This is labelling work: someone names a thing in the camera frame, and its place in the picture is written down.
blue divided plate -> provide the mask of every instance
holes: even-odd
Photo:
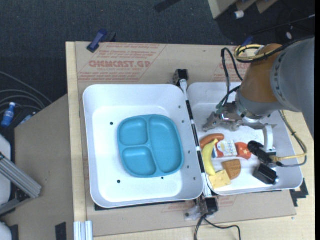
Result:
[[[173,174],[184,163],[184,152],[175,123],[163,115],[140,115],[125,119],[117,129],[124,168],[135,177]]]

black cable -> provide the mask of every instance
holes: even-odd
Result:
[[[202,221],[205,220],[209,225],[217,228],[217,229],[220,229],[220,230],[227,230],[227,229],[231,229],[231,228],[237,228],[238,229],[238,234],[239,234],[239,240],[241,240],[241,231],[240,231],[240,227],[237,226],[237,225],[231,225],[231,226],[217,226],[213,223],[211,223],[210,221],[207,220],[206,218],[206,215],[203,215],[199,220],[198,220],[198,223],[196,224],[195,226],[195,230],[194,230],[194,240],[198,240],[198,231],[199,231],[199,228],[202,224]]]
[[[205,218],[205,215],[203,215],[203,216],[198,220],[198,223],[197,223],[196,226],[195,226],[195,230],[194,230],[194,240],[198,240],[197,234],[198,234],[199,228],[200,228],[201,223],[202,223],[202,221],[204,220],[204,218]]]
[[[8,89],[8,90],[2,90],[0,91],[0,94],[4,94],[4,93],[22,93],[22,94],[26,94],[26,95],[29,95],[31,96],[32,98],[34,98],[35,100],[37,100],[37,102],[41,105],[42,108],[45,108],[45,104],[35,95],[27,92],[27,91],[24,91],[24,90],[19,90],[19,89]]]
[[[238,78],[239,78],[241,81],[243,81],[243,78],[242,78],[241,75],[239,74],[238,67],[237,67],[237,63],[236,63],[236,60],[235,60],[232,52],[231,52],[228,48],[224,48],[224,49],[222,49],[222,51],[223,51],[223,54],[221,54],[221,56],[223,56],[223,57],[222,57],[222,63],[225,63],[225,62],[223,62],[223,58],[225,57],[225,51],[227,51],[227,52],[229,53],[231,59],[232,59],[232,63],[233,63],[233,67],[234,67],[234,70],[235,70],[235,72],[236,72],[236,75],[238,76]]]
[[[226,87],[227,87],[226,97],[225,97],[225,101],[224,101],[222,107],[224,107],[227,104],[228,99],[229,99],[229,92],[230,92],[230,79],[229,79],[228,69],[227,69],[227,66],[226,66],[226,58],[225,58],[225,50],[226,49],[227,48],[223,48],[221,50],[222,65],[223,65],[223,70],[224,70],[224,74],[225,74],[225,82],[226,82]]]
[[[230,78],[229,78],[229,73],[228,73],[228,69],[227,69],[227,65],[226,65],[226,55],[225,55],[226,51],[229,53],[229,55],[232,59],[233,67],[234,67],[234,70],[235,70],[237,76],[239,77],[239,79],[241,81],[243,80],[243,78],[239,74],[238,67],[237,67],[237,64],[236,64],[236,61],[235,61],[233,54],[231,53],[231,51],[228,48],[223,48],[221,50],[221,58],[222,58],[222,65],[223,65],[224,74],[225,74],[225,78],[226,78],[227,92],[226,92],[226,95],[224,96],[224,98],[222,99],[222,101],[220,102],[220,104],[222,104],[222,107],[225,107],[226,104],[228,103],[229,95],[231,93],[233,93],[234,91],[238,90],[238,88],[239,88],[239,87],[236,87],[233,90],[230,90]]]
[[[10,102],[8,102],[8,103],[4,103],[4,104],[0,105],[0,107],[3,107],[4,105],[9,105],[9,103],[10,103]],[[41,110],[42,110],[41,108],[36,107],[36,106],[31,106],[31,105],[21,105],[21,104],[18,104],[18,103],[15,103],[15,107],[16,107],[17,109],[24,109],[24,108],[28,108],[28,109],[33,109],[33,110],[37,110],[37,111],[41,111]],[[7,108],[6,108],[6,109],[4,109],[4,110],[2,110],[2,111],[0,111],[0,115],[1,115],[2,113],[6,112],[6,111],[7,111]]]
[[[5,76],[5,77],[7,77],[7,78],[10,78],[10,79],[12,79],[12,80],[20,83],[21,85],[23,85],[23,86],[25,86],[25,87],[28,87],[29,89],[33,90],[34,92],[36,92],[37,94],[39,94],[39,95],[41,95],[43,98],[45,98],[50,104],[52,104],[52,101],[51,101],[47,96],[45,96],[44,94],[42,94],[40,91],[36,90],[35,88],[31,87],[30,85],[28,85],[28,84],[20,81],[19,79],[15,78],[15,77],[7,74],[7,73],[4,73],[4,72],[2,72],[2,71],[0,71],[0,75],[3,75],[3,76]]]
[[[226,95],[224,96],[224,98],[220,101],[220,104],[223,103],[223,102],[225,101],[225,99],[226,99],[227,97],[229,97],[230,94],[232,94],[233,92],[237,92],[237,91],[239,90],[239,88],[240,88],[240,85],[237,86],[237,87],[235,87],[235,88],[233,88],[231,91],[229,91],[229,93],[226,94]]]
[[[239,240],[241,240],[241,231],[240,231],[240,227],[237,225],[231,225],[231,226],[217,226],[213,223],[211,223],[209,220],[207,220],[206,218],[203,218],[208,224],[210,224],[211,226],[220,229],[220,230],[226,230],[226,229],[231,229],[231,228],[237,228],[238,229],[238,233],[239,233]]]
[[[276,162],[276,165],[283,168],[292,168],[292,167],[304,166],[306,163],[307,163],[307,156],[304,157],[304,161],[302,163],[285,165],[282,162]]]
[[[4,101],[7,101],[7,100],[13,100],[13,99],[26,99],[26,100],[29,100],[29,101],[32,101],[34,102],[35,104],[37,104],[40,108],[44,109],[45,107],[42,106],[41,103],[39,103],[36,99],[32,98],[32,97],[29,97],[29,96],[25,96],[25,95],[13,95],[13,96],[9,96],[9,97],[6,97],[2,100],[0,100],[0,104],[2,104]]]
[[[291,21],[291,22],[288,22],[288,23],[284,23],[284,24],[280,24],[280,25],[276,25],[276,26],[271,26],[271,27],[266,28],[266,29],[262,29],[262,30],[258,30],[258,31],[252,32],[251,35],[260,34],[262,32],[266,32],[266,31],[269,31],[269,30],[274,30],[274,29],[277,29],[277,28],[280,28],[280,27],[288,26],[288,25],[291,25],[291,24],[294,24],[294,23],[302,22],[302,21],[305,21],[305,20],[308,20],[308,19],[312,19],[313,17],[316,17],[316,15],[312,14],[312,15],[310,15],[308,17],[297,19],[297,20],[294,20],[294,21]]]

white object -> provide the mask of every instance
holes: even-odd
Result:
[[[236,20],[238,20],[238,19],[243,18],[243,17],[245,16],[245,13],[244,13],[243,10],[238,10],[238,11],[235,11],[235,12],[233,13],[233,15],[234,15],[234,18],[235,18]]]
[[[238,86],[239,83],[232,83],[231,89]],[[207,122],[207,118],[215,110],[216,105],[226,95],[227,88],[225,83],[193,83],[188,88],[189,101],[194,117],[194,122],[197,128],[199,140],[207,135],[220,133],[224,134],[225,140],[248,143],[256,141],[264,144],[263,130],[254,130],[248,126],[240,126],[237,131],[230,131],[225,128],[216,128],[204,132],[202,126]],[[235,100],[235,94],[231,94],[229,102]],[[295,154],[291,143],[287,128],[280,114],[275,111],[270,118],[265,118],[261,121],[263,124],[273,125],[273,145],[277,151],[277,156],[288,156]],[[214,192],[221,196],[245,194],[253,192],[278,191],[284,189],[298,188],[303,182],[303,175],[300,167],[283,168],[276,167],[274,170],[277,173],[279,182],[275,185],[267,185],[253,177],[255,168],[260,164],[260,161],[255,155],[252,155],[249,160],[241,157],[235,157],[240,160],[241,173],[231,181],[230,185],[215,189]],[[212,159],[213,166],[217,172],[223,170],[222,162],[230,160],[228,157]],[[289,159],[283,161],[286,165],[298,164],[297,159]]]
[[[1,240],[12,240],[12,233],[4,223],[0,222],[0,238]]]
[[[10,143],[0,134],[0,151],[11,160]],[[11,194],[11,182],[0,173],[0,206],[9,201]]]
[[[74,240],[93,240],[94,231],[93,223],[91,220],[86,222],[76,221],[73,223]]]
[[[204,189],[184,93],[172,84],[91,85],[83,93],[90,192],[103,208],[194,200]],[[140,178],[122,165],[119,124],[131,117],[162,115],[180,135],[184,163],[164,177]]]

cable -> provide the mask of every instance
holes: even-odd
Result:
[[[4,101],[7,100],[13,100],[13,99],[26,99],[26,100],[30,100],[33,101],[34,103],[36,103],[40,108],[44,109],[45,107],[41,105],[41,103],[39,103],[36,99],[29,97],[29,96],[25,96],[25,95],[13,95],[13,96],[9,96],[6,97],[2,100],[0,100],[0,104],[3,103]]]
[[[16,107],[16,108],[22,108],[22,109],[23,109],[23,108],[29,108],[29,109],[41,111],[41,109],[38,108],[38,107],[36,107],[36,106],[21,105],[21,104],[18,104],[18,103],[15,104],[15,107]],[[7,110],[7,108],[4,109],[4,110],[2,110],[2,111],[0,111],[0,115],[1,115],[2,113],[4,113],[6,110]]]
[[[252,63],[252,62],[257,62],[257,61],[261,61],[261,60],[265,60],[267,59],[268,57],[278,53],[278,52],[281,52],[283,51],[284,49],[286,49],[287,47],[295,44],[295,43],[298,43],[298,42],[301,42],[303,40],[306,40],[306,39],[310,39],[310,38],[313,38],[314,36],[307,36],[307,37],[303,37],[303,38],[300,38],[300,39],[297,39],[297,40],[293,40],[293,41],[290,41],[286,44],[284,44],[283,46],[277,48],[277,49],[274,49],[272,51],[269,51],[269,52],[265,52],[265,53],[262,53],[262,54],[258,54],[258,55],[254,55],[254,56],[241,56],[242,53],[244,53],[246,50],[250,50],[250,49],[254,49],[254,50],[259,50],[263,47],[263,45],[260,45],[260,44],[249,44],[249,45],[246,45],[246,46],[238,46],[235,51],[234,51],[234,57],[236,58],[237,61],[239,62],[242,62],[242,63]]]
[[[28,84],[20,81],[19,79],[15,78],[15,77],[7,74],[7,73],[4,73],[4,72],[2,72],[2,71],[0,71],[0,75],[3,75],[3,76],[5,76],[5,77],[7,77],[7,78],[10,78],[10,79],[18,82],[19,84],[21,84],[21,85],[23,85],[23,86],[25,86],[25,87],[30,88],[31,90],[33,90],[34,92],[36,92],[37,94],[39,94],[39,95],[41,95],[43,98],[45,98],[50,104],[52,104],[52,101],[51,101],[47,96],[45,96],[44,94],[42,94],[40,91],[36,90],[35,88],[31,87],[30,85],[28,85]]]
[[[285,156],[285,157],[278,157],[277,161],[276,161],[276,165],[280,166],[280,167],[284,167],[284,168],[292,168],[292,167],[298,167],[298,166],[303,166],[307,163],[307,146],[304,144],[304,142],[298,137],[297,133],[293,130],[292,126],[290,125],[290,123],[287,120],[287,117],[285,115],[285,112],[283,110],[279,111],[279,114],[283,120],[283,122],[285,123],[286,127],[288,128],[288,130],[291,132],[291,135],[295,138],[295,140],[298,142],[299,146],[301,147],[303,154],[299,154],[299,155],[291,155],[291,156]],[[285,165],[283,163],[281,163],[281,160],[286,160],[286,159],[293,159],[293,158],[300,158],[300,157],[304,157],[304,161],[302,163],[298,163],[298,164],[291,164],[291,165]]]
[[[221,50],[221,58],[222,58],[222,65],[223,65],[223,70],[224,70],[224,74],[225,74],[225,79],[226,79],[226,86],[227,86],[227,92],[226,92],[226,95],[224,96],[224,98],[222,99],[222,101],[219,103],[219,105],[217,106],[217,108],[219,109],[221,106],[222,107],[225,107],[226,104],[228,103],[228,99],[229,99],[229,95],[231,93],[233,93],[235,90],[231,90],[230,91],[230,78],[229,78],[229,73],[228,73],[228,69],[227,69],[227,65],[226,65],[226,56],[225,56],[225,52],[228,52],[231,59],[232,59],[232,63],[233,63],[233,67],[234,67],[234,70],[237,74],[237,76],[239,77],[239,79],[242,81],[243,78],[241,77],[241,75],[239,74],[239,71],[238,71],[238,67],[237,67],[237,64],[236,64],[236,61],[235,61],[235,58],[234,56],[232,55],[231,51],[228,49],[228,48],[223,48]]]
[[[30,95],[32,98],[34,98],[40,105],[41,107],[44,109],[46,106],[45,104],[35,95],[27,92],[27,91],[24,91],[24,90],[18,90],[18,89],[9,89],[9,90],[2,90],[0,91],[0,94],[2,93],[22,93],[22,94],[27,94],[27,95]]]
[[[199,231],[199,228],[200,228],[201,223],[202,223],[202,221],[204,220],[204,218],[205,218],[205,215],[204,215],[204,216],[201,216],[201,218],[198,220],[198,223],[197,223],[196,226],[195,226],[195,230],[194,230],[194,240],[198,240],[198,237],[197,237],[198,231]]]
[[[211,223],[210,221],[208,221],[206,218],[204,218],[204,220],[210,224],[211,226],[220,229],[220,230],[226,230],[226,229],[231,229],[231,228],[237,228],[238,229],[238,234],[239,234],[239,240],[241,240],[241,231],[240,231],[240,227],[237,225],[231,225],[231,226],[217,226],[213,223]]]
[[[235,61],[235,58],[232,54],[232,52],[228,49],[228,48],[223,48],[222,51],[221,51],[221,57],[222,57],[222,63],[226,63],[224,62],[224,58],[225,58],[225,51],[227,51],[232,59],[232,63],[233,63],[233,67],[234,67],[234,70],[238,76],[238,78],[243,81],[243,78],[241,77],[241,75],[239,74],[239,71],[238,71],[238,67],[237,67],[237,64],[236,64],[236,61]]]
[[[194,230],[194,240],[198,240],[197,234],[198,234],[199,228],[200,228],[203,220],[205,220],[209,225],[211,225],[211,226],[213,226],[213,227],[215,227],[217,229],[220,229],[220,230],[227,230],[227,229],[231,229],[231,228],[237,228],[238,229],[238,234],[239,234],[239,240],[241,240],[241,231],[240,231],[239,226],[237,226],[237,225],[217,226],[217,225],[211,223],[209,220],[207,220],[206,215],[203,215],[199,219],[198,223],[196,224],[196,227],[195,227],[195,230]]]

